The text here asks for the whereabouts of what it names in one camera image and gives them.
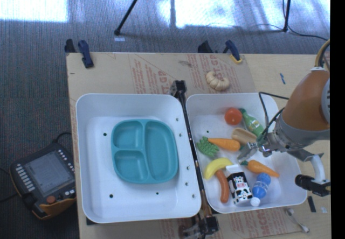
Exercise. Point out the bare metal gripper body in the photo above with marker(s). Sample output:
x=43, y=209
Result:
x=272, y=144

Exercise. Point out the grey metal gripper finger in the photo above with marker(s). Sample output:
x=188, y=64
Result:
x=244, y=154
x=252, y=146

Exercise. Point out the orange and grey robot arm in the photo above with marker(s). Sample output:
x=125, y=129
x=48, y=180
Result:
x=304, y=108

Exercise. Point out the tan hot dog bun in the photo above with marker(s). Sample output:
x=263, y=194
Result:
x=242, y=135

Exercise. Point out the orange carrot with bushy leaves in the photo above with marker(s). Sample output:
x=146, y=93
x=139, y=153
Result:
x=226, y=144

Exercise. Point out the orange carrot with small stem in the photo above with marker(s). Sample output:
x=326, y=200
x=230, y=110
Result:
x=260, y=168

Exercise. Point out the green bottle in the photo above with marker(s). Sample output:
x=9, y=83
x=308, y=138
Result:
x=252, y=123

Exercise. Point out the yellow banana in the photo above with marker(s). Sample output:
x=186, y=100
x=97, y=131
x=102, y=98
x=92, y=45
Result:
x=215, y=166

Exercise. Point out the cow print milk carton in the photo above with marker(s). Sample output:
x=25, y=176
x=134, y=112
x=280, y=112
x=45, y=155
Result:
x=240, y=186

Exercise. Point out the orange round fruit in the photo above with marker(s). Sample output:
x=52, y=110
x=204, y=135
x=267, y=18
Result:
x=233, y=116

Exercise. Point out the blue bottle with white cap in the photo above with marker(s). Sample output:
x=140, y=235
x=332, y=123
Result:
x=261, y=185

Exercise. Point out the orange sausage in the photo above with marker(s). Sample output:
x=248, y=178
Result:
x=223, y=186

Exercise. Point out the white plastic tray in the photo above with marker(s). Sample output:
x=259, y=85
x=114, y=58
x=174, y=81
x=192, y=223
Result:
x=94, y=173
x=283, y=186

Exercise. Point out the beige ridged bread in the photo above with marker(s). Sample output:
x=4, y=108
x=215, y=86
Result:
x=218, y=81

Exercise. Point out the teal divided plate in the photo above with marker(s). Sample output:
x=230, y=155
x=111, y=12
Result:
x=159, y=149

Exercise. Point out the brown cardboard board red print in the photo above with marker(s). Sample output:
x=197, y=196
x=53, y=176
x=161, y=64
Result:
x=151, y=73

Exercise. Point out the black cylinder on white bracket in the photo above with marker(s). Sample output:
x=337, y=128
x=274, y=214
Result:
x=315, y=178

